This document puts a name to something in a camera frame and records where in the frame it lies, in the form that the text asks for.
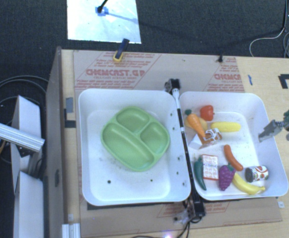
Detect white plastic tray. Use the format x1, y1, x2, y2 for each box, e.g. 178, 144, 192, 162
78, 88, 192, 207
178, 91, 289, 201

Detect yellow corn cob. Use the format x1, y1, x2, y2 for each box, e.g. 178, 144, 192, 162
210, 121, 242, 133

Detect small red and white can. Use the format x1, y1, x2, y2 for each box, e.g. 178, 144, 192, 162
244, 165, 269, 183

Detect orange sausage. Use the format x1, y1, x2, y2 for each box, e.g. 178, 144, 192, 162
223, 144, 244, 172

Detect orange and white carton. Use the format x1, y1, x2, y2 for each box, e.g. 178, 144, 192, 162
198, 127, 223, 150

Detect yellow banana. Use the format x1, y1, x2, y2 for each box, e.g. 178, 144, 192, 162
231, 173, 266, 196

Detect purple grapes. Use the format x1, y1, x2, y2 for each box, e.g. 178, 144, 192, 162
218, 163, 236, 192

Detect orange and white packet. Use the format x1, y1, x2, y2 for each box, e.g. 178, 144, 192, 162
201, 154, 220, 181

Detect orange carrot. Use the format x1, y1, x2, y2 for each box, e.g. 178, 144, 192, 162
184, 109, 207, 140

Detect green chili pepper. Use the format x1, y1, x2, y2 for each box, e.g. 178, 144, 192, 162
193, 156, 207, 191

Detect thin black and white rod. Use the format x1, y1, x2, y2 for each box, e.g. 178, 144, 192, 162
172, 88, 197, 201

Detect green divided plate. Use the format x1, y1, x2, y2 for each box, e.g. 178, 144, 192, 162
100, 106, 171, 172

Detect brown cardboard board, red print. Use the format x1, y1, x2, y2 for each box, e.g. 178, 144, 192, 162
72, 50, 283, 238

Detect black block with thin wires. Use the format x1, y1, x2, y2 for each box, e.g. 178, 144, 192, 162
164, 78, 182, 92
190, 194, 207, 218

